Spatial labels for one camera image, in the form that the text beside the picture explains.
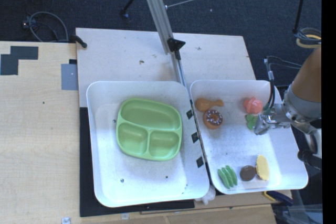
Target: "white tray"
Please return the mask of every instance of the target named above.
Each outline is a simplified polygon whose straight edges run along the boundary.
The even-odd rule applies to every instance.
[[[147,98],[175,107],[182,118],[180,152],[169,161],[150,161],[129,156],[118,147],[116,120],[123,101]],[[97,81],[87,90],[94,193],[107,207],[195,199],[209,189],[203,157],[187,89],[175,81]]]
[[[256,135],[247,128],[243,99],[255,97],[265,105],[269,98],[268,81],[258,80],[198,80],[191,85],[191,96],[222,99],[224,106],[213,107],[223,116],[223,125],[215,130],[205,126],[203,112],[196,111],[196,118],[214,187],[224,194],[249,193],[267,190],[302,189],[308,183],[305,165],[297,157],[298,147],[291,128],[272,129],[264,135]],[[276,103],[281,97],[276,89]],[[251,181],[240,179],[240,169],[255,165],[259,154],[266,157],[269,165],[269,180],[256,176]],[[227,189],[217,170],[231,166],[238,177],[238,185]]]

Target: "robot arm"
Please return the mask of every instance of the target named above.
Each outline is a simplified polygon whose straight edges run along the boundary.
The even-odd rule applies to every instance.
[[[310,123],[321,118],[321,47],[306,59],[292,84],[284,93],[283,102],[258,115],[255,134],[269,129],[290,127],[302,131],[314,156],[322,159],[321,134]]]

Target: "black carpet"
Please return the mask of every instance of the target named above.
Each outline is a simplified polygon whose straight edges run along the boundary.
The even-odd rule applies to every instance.
[[[167,6],[187,0],[164,0]],[[146,0],[134,0],[127,8],[128,18],[120,12],[129,0],[0,0],[0,40],[69,40],[76,27],[156,31]],[[243,36],[257,80],[268,80],[266,56],[303,64],[312,52],[295,43],[293,30],[321,30],[322,0],[194,0],[169,7],[173,32]],[[24,23],[34,25],[33,34]],[[274,65],[279,91],[292,82],[297,69]],[[299,148],[305,148],[304,135],[295,131]],[[321,173],[307,166],[313,177]],[[313,180],[302,190],[305,204],[322,203],[322,181]]]

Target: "chocolate donut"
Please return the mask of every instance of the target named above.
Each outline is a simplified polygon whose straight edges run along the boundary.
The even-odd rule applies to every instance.
[[[209,109],[203,114],[203,122],[210,129],[217,129],[223,123],[222,115],[214,109]]]

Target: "wooden table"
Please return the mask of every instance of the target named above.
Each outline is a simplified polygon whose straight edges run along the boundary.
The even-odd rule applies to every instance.
[[[77,59],[78,44],[1,41],[0,54],[10,54],[11,46],[38,47],[38,59],[19,60],[18,74],[0,76],[2,223],[276,223],[262,193],[216,196],[181,211],[81,218],[79,94],[62,90],[61,81],[61,65]],[[248,59],[244,50],[240,57]],[[252,74],[250,66],[242,76]]]

